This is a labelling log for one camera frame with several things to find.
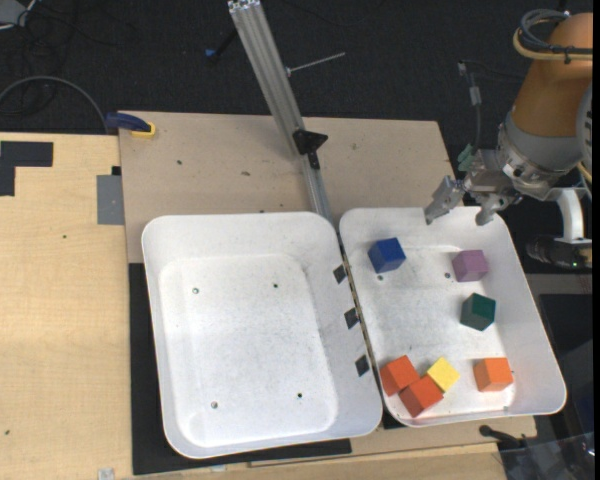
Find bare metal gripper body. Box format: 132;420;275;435
461;148;564;207

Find purple cube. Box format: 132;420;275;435
451;249;490;284

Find blue cube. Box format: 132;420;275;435
367;237;408;275

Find dark green cube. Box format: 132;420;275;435
459;292;498;333

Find white plastic tray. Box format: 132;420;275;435
140;210;385;461
337;205;568;429

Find orange cube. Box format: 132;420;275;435
472;356;515;394

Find yellow cube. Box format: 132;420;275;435
426;356;462;394

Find red cube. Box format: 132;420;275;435
379;354;422;398
398;374;445;419

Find pale wood board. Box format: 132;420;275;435
116;111;539;470

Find black cylinder on white bracket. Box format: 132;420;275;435
525;187;594;271

